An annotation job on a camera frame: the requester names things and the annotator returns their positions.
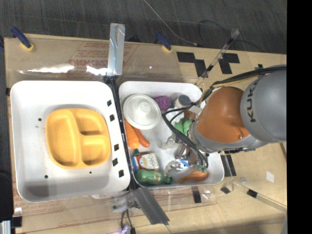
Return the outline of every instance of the white tray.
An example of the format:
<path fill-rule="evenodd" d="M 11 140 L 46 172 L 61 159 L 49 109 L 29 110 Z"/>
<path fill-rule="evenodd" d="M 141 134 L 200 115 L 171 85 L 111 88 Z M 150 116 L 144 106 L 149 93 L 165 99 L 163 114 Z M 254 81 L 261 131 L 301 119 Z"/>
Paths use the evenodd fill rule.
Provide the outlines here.
<path fill-rule="evenodd" d="M 189 83 L 173 83 L 173 82 L 149 82 L 149 81 L 127 81 L 121 84 L 119 88 L 119 97 L 121 106 L 127 97 L 133 94 L 145 94 L 152 98 L 158 96 L 168 96 L 171 100 L 176 100 L 179 95 L 185 94 L 190 97 L 192 102 L 197 101 L 202 92 L 193 84 Z M 174 160 L 176 153 L 180 150 L 179 147 L 172 149 L 161 149 L 162 143 L 167 141 L 167 138 L 172 135 L 171 130 L 166 123 L 161 119 L 159 124 L 150 130 L 141 130 L 142 134 L 151 143 L 150 147 L 145 148 L 140 145 L 140 152 L 155 153 L 159 163 L 159 171 L 163 172 L 166 165 Z M 190 168 L 184 168 L 183 171 L 172 174 L 173 182 L 171 185 L 149 186 L 149 188 L 165 188 L 165 187 L 183 187 L 193 185 L 210 185 L 217 184 L 224 177 L 224 168 L 222 165 L 219 153 L 212 153 L 208 157 L 208 173 L 209 176 L 203 181 L 185 181 L 179 184 L 177 178 L 190 173 Z"/>
<path fill-rule="evenodd" d="M 26 201 L 120 192 L 127 188 L 130 172 L 113 94 L 106 84 L 21 81 L 11 89 L 11 107 L 17 190 Z M 64 169 L 50 159 L 45 123 L 51 112 L 61 108 L 92 109 L 105 118 L 112 146 L 108 161 L 91 168 Z"/>

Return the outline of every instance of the gray floor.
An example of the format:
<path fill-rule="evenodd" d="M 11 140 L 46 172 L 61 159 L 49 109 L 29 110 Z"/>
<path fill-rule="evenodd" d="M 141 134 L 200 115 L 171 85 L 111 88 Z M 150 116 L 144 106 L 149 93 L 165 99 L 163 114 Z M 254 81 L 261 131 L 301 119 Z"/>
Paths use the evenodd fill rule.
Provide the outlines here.
<path fill-rule="evenodd" d="M 181 38 L 221 48 L 238 28 L 232 49 L 286 54 L 287 0 L 146 0 Z M 164 34 L 172 45 L 192 46 L 176 37 L 143 0 L 0 0 L 0 34 L 15 26 L 25 33 L 108 39 L 111 22 L 126 26 L 126 40 L 153 43 Z M 0 53 L 0 193 L 10 195 L 10 157 L 4 55 Z M 0 200 L 4 209 L 9 200 Z"/>

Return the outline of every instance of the white wire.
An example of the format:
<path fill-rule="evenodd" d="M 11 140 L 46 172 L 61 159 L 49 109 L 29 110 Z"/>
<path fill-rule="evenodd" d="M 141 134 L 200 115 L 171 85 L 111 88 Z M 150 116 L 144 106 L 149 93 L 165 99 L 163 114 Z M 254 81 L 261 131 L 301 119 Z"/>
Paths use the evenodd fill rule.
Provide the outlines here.
<path fill-rule="evenodd" d="M 181 39 L 182 41 L 185 41 L 185 42 L 188 42 L 188 43 L 191 43 L 195 46 L 197 46 L 197 43 L 195 42 L 191 42 L 191 41 L 188 41 L 180 36 L 178 36 L 170 27 L 169 25 L 160 17 L 160 15 L 152 8 L 152 6 L 146 1 L 146 0 L 143 0 L 143 2 L 145 2 L 147 4 L 147 6 L 150 7 L 150 9 L 156 14 L 156 16 L 159 17 L 159 19 L 168 27 L 168 29 L 171 31 L 172 34 L 174 34 L 177 38 Z"/>

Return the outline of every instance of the yellow divided plate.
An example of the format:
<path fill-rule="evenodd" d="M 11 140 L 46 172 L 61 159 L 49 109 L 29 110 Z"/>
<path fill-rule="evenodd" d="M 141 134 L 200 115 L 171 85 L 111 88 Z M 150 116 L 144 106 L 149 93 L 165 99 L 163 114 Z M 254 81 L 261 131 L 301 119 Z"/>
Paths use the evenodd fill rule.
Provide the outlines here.
<path fill-rule="evenodd" d="M 90 109 L 53 111 L 46 122 L 51 159 L 63 168 L 86 168 L 107 161 L 111 141 L 105 119 Z"/>

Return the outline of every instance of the purple ball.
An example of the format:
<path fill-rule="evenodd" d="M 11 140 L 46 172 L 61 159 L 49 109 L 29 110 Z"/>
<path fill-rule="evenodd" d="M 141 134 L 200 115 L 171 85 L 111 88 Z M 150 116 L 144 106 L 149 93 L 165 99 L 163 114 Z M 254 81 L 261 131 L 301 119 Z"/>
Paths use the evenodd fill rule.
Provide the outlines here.
<path fill-rule="evenodd" d="M 159 96 L 157 98 L 154 98 L 156 103 L 158 104 L 160 110 L 167 111 L 168 108 L 171 106 L 171 100 L 168 96 Z"/>

